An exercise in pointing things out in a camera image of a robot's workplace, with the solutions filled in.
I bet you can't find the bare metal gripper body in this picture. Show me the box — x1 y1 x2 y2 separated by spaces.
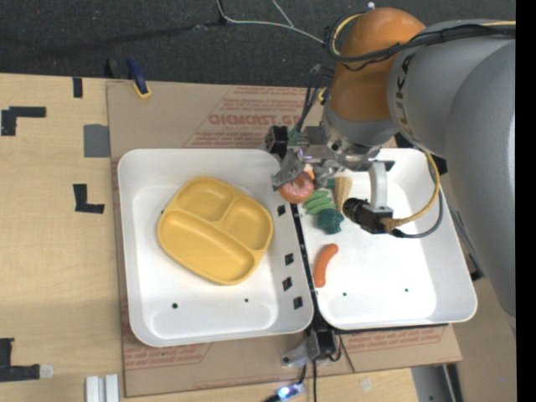
299 126 381 173

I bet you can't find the tan ice cream cone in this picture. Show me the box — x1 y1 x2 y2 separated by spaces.
332 176 353 214

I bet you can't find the pink doughnut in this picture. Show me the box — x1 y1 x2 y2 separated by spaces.
278 173 316 204

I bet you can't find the green pea pod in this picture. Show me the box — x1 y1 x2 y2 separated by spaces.
302 188 332 216

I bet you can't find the green broccoli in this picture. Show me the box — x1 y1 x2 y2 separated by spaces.
316 208 346 235

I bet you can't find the orange sausage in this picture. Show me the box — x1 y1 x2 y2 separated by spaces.
312 243 339 289

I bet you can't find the yellow divided plate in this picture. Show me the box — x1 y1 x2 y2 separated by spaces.
156 176 275 286

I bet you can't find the white plastic tray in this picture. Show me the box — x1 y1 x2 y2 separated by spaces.
292 147 479 332
116 147 316 348

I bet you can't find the brown cardboard board red print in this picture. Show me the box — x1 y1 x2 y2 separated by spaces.
105 80 464 398

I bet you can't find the black block with thin wires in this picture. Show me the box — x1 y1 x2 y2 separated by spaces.
264 125 291 155
310 327 338 358

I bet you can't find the black cylinder on white bracket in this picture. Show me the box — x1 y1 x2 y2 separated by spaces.
342 161 395 235

